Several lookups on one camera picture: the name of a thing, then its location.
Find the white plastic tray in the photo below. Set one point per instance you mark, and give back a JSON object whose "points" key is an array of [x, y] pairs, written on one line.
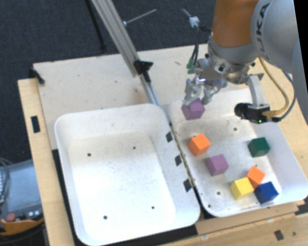
{"points": [[122, 176], [231, 136]]}

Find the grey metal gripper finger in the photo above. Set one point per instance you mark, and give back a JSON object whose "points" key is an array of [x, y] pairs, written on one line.
{"points": [[193, 90], [212, 89]]}

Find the pale flat board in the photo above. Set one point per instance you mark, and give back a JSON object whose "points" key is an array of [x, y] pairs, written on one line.
{"points": [[84, 84]]}

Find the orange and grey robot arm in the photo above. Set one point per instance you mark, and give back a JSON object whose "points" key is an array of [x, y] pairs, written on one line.
{"points": [[240, 10]]}

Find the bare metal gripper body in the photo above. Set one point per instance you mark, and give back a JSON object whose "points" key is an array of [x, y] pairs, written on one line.
{"points": [[221, 69]]}

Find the blue cube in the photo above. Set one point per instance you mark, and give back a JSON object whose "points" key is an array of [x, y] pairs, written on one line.
{"points": [[266, 193]]}

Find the yellow cube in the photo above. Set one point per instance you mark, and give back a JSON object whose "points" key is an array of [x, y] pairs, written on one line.
{"points": [[241, 188]]}

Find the green cube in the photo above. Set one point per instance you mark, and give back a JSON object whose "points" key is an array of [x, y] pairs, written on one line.
{"points": [[258, 147]]}

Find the black cylinder on white bracket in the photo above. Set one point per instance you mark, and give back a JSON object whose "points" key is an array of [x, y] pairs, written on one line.
{"points": [[252, 112]]}

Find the orange cube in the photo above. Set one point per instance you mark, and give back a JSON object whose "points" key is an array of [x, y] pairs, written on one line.
{"points": [[256, 175], [199, 144]]}

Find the purple cube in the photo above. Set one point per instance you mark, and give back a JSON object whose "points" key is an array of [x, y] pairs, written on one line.
{"points": [[217, 165], [194, 110]]}

